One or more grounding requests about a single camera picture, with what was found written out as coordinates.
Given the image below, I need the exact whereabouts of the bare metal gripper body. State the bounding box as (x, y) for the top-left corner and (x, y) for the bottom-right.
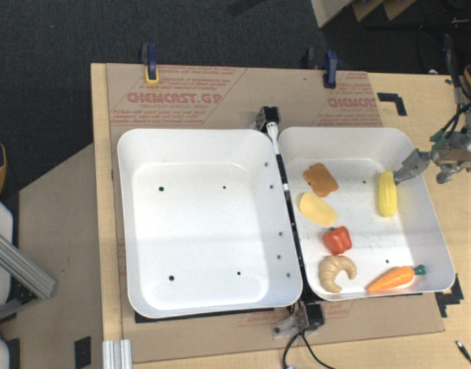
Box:
(430, 130), (471, 185)

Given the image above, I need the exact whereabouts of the yellow corn cob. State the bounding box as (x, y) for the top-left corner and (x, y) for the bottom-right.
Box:
(377, 171), (398, 218)

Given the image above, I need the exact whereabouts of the white plastic tray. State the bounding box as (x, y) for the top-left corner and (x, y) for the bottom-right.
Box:
(277, 126), (456, 302)
(116, 128), (303, 319)

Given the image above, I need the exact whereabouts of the brown toast slice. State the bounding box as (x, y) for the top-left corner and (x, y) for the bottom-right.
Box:
(302, 162), (340, 198)

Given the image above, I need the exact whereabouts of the red bell pepper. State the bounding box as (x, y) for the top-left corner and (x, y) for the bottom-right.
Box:
(321, 225), (353, 256)

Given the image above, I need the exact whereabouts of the yellow potato chip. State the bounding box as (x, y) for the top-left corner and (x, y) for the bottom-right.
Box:
(298, 191), (339, 228)

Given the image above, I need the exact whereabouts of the orange carrot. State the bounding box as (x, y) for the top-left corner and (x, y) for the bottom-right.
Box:
(366, 264), (427, 294)

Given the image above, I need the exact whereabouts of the thin black and white rod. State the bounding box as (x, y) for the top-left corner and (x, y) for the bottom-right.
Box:
(266, 121), (308, 304)

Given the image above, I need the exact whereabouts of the beige croissant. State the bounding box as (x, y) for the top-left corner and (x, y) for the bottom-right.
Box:
(317, 254), (358, 294)

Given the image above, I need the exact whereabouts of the brown cardboard board red print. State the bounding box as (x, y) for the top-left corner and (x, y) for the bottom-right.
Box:
(105, 62), (447, 364)

